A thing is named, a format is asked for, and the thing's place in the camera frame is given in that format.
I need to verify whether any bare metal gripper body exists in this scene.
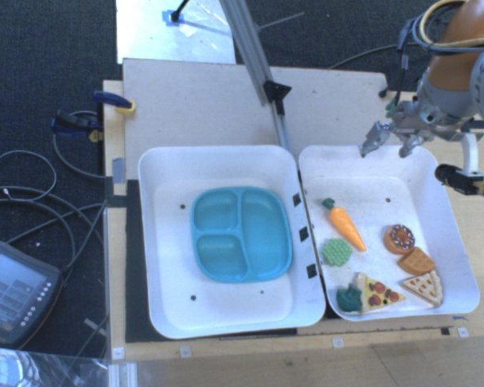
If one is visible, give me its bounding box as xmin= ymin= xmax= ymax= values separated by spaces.
xmin=388 ymin=100 xmax=469 ymax=141

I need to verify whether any white plastic tray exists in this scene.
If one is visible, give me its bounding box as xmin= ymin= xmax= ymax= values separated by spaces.
xmin=298 ymin=144 xmax=482 ymax=323
xmin=137 ymin=144 xmax=328 ymax=340

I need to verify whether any thin black rod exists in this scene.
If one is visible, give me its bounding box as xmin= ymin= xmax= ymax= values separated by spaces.
xmin=296 ymin=157 xmax=328 ymax=318

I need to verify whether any orange carrot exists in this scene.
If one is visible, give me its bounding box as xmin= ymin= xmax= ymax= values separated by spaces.
xmin=321 ymin=198 xmax=368 ymax=254

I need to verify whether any brown sprinkled doughnut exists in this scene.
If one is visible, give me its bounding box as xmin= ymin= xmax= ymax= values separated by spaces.
xmin=382 ymin=223 xmax=416 ymax=256

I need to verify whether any brown waffle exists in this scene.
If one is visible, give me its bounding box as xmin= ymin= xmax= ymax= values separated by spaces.
xmin=397 ymin=246 xmax=436 ymax=276

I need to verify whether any green bumpy round toy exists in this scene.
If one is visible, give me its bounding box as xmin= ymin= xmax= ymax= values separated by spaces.
xmin=321 ymin=237 xmax=353 ymax=267

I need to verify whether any lattice pie slice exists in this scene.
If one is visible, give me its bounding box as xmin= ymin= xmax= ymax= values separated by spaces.
xmin=400 ymin=269 xmax=444 ymax=308

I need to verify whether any blue divided plate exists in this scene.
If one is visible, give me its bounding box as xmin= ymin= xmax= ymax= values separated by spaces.
xmin=190 ymin=185 xmax=294 ymax=285

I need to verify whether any pizza slice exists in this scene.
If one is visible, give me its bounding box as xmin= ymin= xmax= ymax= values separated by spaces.
xmin=353 ymin=271 xmax=407 ymax=316

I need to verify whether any green broccoli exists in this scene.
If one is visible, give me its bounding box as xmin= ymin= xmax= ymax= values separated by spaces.
xmin=336 ymin=283 xmax=364 ymax=314

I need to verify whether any black cylinder on white bracket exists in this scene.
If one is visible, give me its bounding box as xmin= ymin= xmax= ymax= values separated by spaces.
xmin=434 ymin=131 xmax=484 ymax=196

